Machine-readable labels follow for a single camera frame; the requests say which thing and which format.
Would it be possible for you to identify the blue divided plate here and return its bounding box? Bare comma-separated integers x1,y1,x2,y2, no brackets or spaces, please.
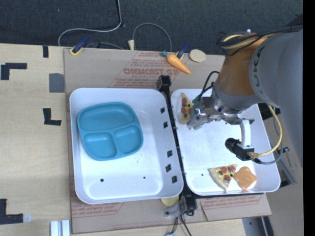
76,101,144,161

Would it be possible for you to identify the beige round biscuit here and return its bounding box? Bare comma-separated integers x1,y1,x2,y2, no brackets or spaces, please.
189,48,206,63

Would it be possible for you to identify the black cylinder on white bracket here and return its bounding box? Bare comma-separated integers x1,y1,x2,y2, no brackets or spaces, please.
224,118,257,162

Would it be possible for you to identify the toy pizza slice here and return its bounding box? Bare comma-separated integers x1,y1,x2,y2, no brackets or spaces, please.
208,164,238,192
179,92,193,125

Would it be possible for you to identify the thin black rod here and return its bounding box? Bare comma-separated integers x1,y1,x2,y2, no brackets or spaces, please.
163,85,190,201

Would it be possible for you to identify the orange toy carrot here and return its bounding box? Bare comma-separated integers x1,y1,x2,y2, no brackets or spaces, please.
161,50,191,75

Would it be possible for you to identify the yellow round toy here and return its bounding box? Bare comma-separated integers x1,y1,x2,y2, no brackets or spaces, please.
160,195,180,207

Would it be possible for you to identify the orange toy bread slice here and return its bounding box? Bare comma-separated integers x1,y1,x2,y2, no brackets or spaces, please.
233,166,258,191

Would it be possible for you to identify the brown cardboard board red print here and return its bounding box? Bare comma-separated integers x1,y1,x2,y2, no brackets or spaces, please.
63,47,273,235

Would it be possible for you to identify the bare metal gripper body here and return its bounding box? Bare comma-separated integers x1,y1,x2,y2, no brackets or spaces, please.
196,96,255,125

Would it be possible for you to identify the white plastic tray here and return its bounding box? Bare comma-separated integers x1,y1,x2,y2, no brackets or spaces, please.
170,88,282,197
69,87,185,205

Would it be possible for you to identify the black block with thin wires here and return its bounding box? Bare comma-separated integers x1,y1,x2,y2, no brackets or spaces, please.
157,74,172,92
183,194,198,211

